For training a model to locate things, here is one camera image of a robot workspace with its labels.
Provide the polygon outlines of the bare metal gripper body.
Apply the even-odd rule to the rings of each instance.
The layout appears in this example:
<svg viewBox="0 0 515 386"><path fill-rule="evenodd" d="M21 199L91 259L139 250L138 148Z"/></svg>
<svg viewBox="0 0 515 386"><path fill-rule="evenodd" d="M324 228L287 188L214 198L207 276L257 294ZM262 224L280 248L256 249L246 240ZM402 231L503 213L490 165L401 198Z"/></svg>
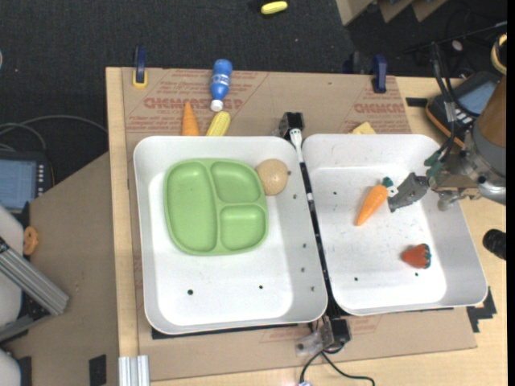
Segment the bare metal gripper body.
<svg viewBox="0 0 515 386"><path fill-rule="evenodd" d="M429 188L438 196L438 209L449 210L462 199L481 197L478 175L465 154L449 154L442 162L436 160L426 171Z"/></svg>

